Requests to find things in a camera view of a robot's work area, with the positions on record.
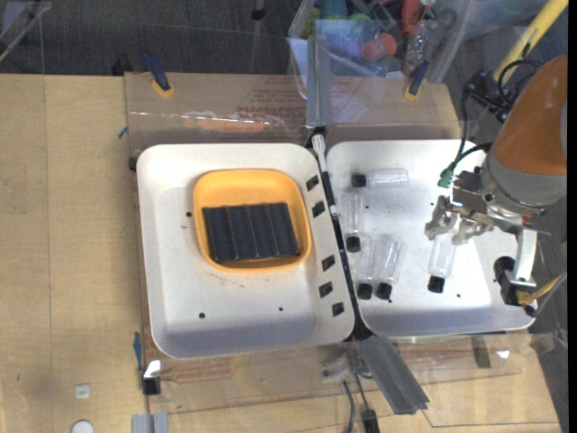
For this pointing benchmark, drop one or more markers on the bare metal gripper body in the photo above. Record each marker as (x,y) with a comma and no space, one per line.
(471,194)

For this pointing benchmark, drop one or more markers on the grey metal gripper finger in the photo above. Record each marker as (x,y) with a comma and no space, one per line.
(439,221)
(471,231)

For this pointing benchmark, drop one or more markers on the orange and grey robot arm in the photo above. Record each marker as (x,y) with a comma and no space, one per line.
(532,124)

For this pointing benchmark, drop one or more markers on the clear plastic bottle black cap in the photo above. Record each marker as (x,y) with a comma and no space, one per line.
(388,264)
(441,262)
(366,273)
(383,177)
(353,217)

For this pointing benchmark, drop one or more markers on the white plastic tray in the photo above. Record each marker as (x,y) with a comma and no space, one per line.
(234,300)
(419,309)

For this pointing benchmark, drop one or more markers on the black ribbed rectangular tray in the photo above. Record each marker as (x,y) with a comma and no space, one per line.
(250,233)

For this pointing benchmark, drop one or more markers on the yellow rectangular bowl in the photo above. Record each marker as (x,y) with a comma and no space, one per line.
(252,187)

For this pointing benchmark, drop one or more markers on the brown cardboard board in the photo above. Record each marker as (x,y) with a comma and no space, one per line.
(216,102)

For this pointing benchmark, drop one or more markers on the black cylinder on white bracket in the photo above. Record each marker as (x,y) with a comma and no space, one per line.
(525,255)

